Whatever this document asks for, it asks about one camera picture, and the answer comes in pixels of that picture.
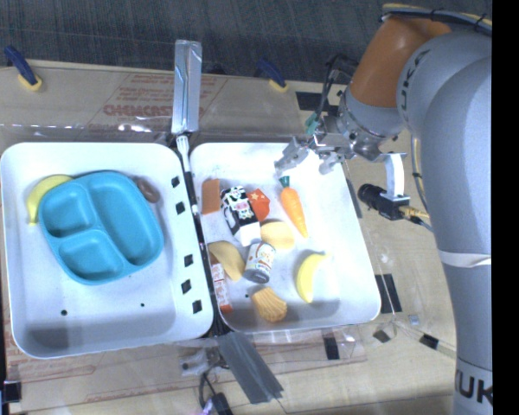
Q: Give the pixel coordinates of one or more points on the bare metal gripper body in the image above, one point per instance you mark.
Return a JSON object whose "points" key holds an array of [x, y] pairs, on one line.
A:
{"points": [[334, 137]]}

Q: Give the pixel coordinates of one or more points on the orange-brown rectangular block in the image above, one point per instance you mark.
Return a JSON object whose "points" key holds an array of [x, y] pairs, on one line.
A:
{"points": [[210, 196]]}

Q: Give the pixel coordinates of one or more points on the yellow croissant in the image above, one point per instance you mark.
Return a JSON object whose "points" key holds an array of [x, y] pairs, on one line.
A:
{"points": [[229, 257]]}

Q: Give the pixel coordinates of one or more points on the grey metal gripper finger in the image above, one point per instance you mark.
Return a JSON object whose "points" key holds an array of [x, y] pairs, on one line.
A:
{"points": [[293, 155], [330, 161]]}

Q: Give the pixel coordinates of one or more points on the red carton with yellow star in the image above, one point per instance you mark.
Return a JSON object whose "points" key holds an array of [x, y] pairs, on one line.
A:
{"points": [[260, 203]]}

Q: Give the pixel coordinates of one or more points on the yellow banana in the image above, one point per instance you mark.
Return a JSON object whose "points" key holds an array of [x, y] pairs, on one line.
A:
{"points": [[41, 190], [306, 277]]}

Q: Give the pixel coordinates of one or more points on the blue divided plate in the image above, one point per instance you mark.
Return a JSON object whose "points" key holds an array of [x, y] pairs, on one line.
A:
{"points": [[108, 214]]}

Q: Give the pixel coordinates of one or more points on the orange and white packet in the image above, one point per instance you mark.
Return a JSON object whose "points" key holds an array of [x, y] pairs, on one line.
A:
{"points": [[222, 292]]}

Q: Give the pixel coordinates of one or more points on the orange carrot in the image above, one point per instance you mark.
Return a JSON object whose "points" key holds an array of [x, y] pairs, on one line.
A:
{"points": [[293, 206]]}

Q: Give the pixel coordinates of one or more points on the white plastic tray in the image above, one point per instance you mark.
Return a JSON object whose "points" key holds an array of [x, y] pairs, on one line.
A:
{"points": [[341, 270], [104, 318]]}

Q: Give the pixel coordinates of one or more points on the black cylinder on white bracket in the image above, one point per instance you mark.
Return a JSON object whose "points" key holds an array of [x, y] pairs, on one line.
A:
{"points": [[388, 201]]}

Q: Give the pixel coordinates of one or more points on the brown cardboard board, red print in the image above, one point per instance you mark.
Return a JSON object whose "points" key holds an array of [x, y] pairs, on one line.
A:
{"points": [[91, 97]]}

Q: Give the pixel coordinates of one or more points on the small white and orange can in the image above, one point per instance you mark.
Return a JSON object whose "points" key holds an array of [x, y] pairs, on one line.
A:
{"points": [[260, 261]]}

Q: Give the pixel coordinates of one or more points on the brown doughnut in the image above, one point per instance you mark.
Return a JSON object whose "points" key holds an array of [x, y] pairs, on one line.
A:
{"points": [[150, 192]]}

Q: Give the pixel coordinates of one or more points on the pale yellow bread roll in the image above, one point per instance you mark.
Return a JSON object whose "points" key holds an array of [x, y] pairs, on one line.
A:
{"points": [[277, 235]]}

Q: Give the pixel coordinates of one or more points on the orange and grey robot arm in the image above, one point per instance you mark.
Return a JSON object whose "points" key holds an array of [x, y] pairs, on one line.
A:
{"points": [[454, 115]]}

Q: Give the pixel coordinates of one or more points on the black and white cow carton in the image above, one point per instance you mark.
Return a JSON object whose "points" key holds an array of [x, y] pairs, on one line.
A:
{"points": [[241, 214]]}

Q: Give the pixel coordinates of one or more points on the orange ridged biscuit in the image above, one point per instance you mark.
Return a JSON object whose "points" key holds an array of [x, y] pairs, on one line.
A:
{"points": [[270, 305]]}

